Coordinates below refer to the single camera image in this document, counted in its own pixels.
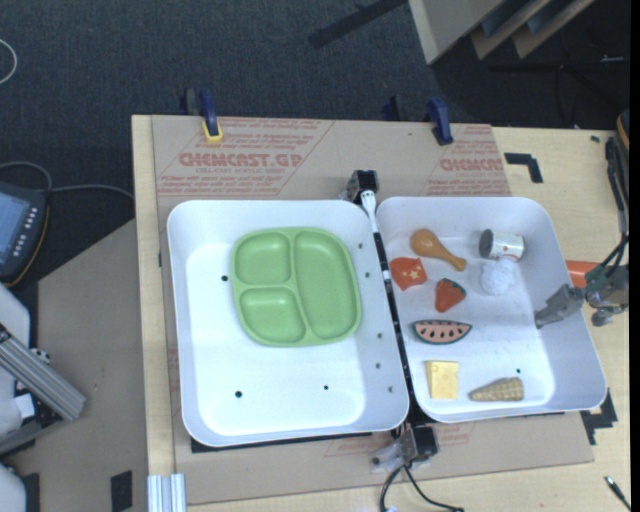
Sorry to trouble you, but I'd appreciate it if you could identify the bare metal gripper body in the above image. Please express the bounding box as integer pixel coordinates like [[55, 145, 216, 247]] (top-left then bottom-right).
[[583, 264, 630, 309]]

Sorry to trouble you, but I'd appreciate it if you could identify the white plastic tray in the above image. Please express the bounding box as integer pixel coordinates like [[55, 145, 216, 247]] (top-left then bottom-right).
[[374, 196, 608, 424], [166, 199, 410, 448]]

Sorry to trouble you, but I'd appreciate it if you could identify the white cauliflower floret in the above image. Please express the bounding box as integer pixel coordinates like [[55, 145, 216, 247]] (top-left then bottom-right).
[[479, 259, 517, 296]]

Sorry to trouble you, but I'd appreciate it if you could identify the white can with grey lid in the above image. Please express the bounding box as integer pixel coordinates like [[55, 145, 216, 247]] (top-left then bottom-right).
[[478, 228, 526, 262]]

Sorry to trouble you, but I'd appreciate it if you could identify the tan waffle cone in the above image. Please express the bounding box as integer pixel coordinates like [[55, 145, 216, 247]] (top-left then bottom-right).
[[468, 376, 526, 403]]

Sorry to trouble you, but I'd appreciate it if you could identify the red strawberry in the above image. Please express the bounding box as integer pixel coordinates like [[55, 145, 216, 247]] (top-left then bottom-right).
[[433, 277, 468, 315]]

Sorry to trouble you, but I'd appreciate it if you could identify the watermelon slice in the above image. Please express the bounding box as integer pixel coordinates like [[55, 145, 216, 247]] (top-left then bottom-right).
[[412, 319, 474, 346]]

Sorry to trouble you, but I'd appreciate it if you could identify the yellow cheese block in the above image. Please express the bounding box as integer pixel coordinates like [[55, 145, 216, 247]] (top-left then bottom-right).
[[424, 359, 461, 401]]

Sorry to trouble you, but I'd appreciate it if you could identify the tan chicken drumstick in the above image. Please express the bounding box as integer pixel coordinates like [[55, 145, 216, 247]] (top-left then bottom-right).
[[409, 228, 468, 273]]

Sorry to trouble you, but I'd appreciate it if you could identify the red pizza slice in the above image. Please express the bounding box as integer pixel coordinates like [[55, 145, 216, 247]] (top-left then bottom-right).
[[389, 256, 429, 292]]

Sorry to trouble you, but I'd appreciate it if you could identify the thin black and white rod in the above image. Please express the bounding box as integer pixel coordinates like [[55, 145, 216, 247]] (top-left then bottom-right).
[[360, 189, 417, 431]]

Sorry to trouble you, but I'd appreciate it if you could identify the green divided plate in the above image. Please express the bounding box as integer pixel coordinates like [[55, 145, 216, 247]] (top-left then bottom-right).
[[230, 226, 362, 348]]

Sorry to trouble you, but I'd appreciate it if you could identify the brown cardboard board, red print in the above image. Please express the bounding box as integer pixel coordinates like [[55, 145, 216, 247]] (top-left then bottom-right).
[[149, 114, 596, 506]]

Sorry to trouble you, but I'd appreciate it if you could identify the black block with thin wires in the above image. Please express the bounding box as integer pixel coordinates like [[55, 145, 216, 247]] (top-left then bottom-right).
[[410, 424, 441, 460], [347, 168, 380, 201]]

